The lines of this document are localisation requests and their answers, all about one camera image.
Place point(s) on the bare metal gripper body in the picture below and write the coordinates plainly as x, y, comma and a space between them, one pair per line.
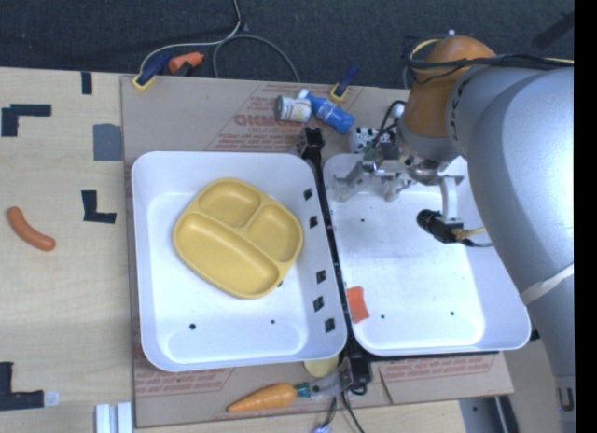
396, 167

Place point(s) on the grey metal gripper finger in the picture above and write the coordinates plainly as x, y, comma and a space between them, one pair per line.
392, 186
347, 181

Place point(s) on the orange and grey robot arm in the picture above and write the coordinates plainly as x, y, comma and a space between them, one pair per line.
513, 151

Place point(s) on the white carton black spots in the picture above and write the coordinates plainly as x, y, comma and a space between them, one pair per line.
361, 138

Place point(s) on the thin black rod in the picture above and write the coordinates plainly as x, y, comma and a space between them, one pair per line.
332, 244

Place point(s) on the blue bottle white cap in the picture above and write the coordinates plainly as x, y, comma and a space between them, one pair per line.
331, 113

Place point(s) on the white can yellow print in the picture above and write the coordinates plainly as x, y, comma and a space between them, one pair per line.
294, 109

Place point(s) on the white plastic tray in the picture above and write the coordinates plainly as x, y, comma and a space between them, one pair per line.
210, 324
420, 282

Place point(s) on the orange flat piece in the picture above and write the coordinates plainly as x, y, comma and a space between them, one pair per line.
357, 304

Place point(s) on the yellow divided plate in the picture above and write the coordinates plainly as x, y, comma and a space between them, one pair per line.
233, 244

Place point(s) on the brown cardboard board red print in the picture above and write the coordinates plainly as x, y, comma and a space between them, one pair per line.
186, 114

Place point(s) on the pale yellow round object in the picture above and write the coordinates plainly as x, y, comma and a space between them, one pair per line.
321, 366

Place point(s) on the orange carrot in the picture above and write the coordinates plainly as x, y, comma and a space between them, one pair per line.
266, 398

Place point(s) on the orange sausage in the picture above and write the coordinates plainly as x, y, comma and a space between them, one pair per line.
28, 233

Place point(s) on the black cylinder on white bracket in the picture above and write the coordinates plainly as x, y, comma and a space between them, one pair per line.
438, 226

